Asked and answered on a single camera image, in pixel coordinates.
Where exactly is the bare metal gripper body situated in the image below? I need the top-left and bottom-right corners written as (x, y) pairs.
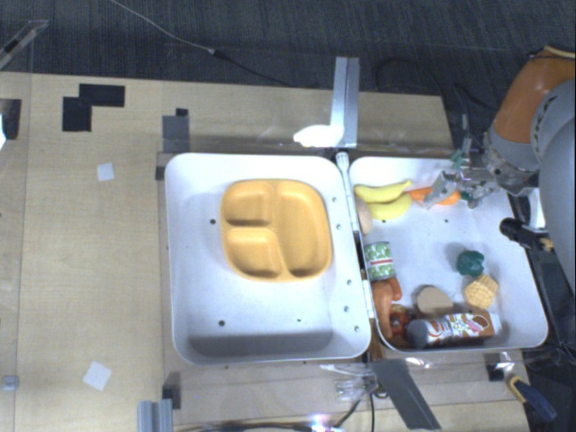
top-left (461, 153), bottom-right (539, 200)

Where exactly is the orange carrot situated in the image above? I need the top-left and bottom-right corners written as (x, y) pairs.
top-left (406, 186), bottom-right (462, 207)

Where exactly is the white plastic tray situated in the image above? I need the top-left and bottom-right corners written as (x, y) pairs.
top-left (348, 155), bottom-right (551, 355)
top-left (163, 151), bottom-right (373, 367)

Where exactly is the yellow banana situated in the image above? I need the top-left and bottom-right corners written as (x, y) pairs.
top-left (353, 179), bottom-right (415, 221)

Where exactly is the green broccoli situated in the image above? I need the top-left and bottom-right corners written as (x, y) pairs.
top-left (454, 249), bottom-right (486, 278)

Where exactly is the tan bread roll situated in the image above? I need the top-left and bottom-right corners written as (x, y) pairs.
top-left (355, 195), bottom-right (375, 236)

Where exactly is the yellow corn piece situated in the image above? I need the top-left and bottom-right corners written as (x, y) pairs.
top-left (463, 273), bottom-right (500, 311)

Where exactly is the green and white can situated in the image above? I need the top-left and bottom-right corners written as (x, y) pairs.
top-left (363, 240), bottom-right (399, 283)

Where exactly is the brown biscuit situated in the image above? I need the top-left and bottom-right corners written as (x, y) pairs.
top-left (414, 284), bottom-right (455, 319)

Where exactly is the orange sausage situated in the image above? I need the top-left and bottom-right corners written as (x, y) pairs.
top-left (372, 276), bottom-right (403, 339)

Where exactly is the orange and white bottle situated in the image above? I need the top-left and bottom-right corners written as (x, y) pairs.
top-left (406, 310), bottom-right (502, 350)

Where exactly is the orange divided plate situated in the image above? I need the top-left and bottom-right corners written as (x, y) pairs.
top-left (219, 178), bottom-right (335, 284)

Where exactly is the dark red packet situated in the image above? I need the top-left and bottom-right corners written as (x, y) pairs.
top-left (387, 303), bottom-right (413, 349)

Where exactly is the pale wood board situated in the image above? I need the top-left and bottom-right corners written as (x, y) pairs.
top-left (0, 70), bottom-right (535, 432)

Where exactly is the black cylinder on white bracket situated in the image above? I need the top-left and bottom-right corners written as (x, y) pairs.
top-left (499, 189), bottom-right (557, 254)

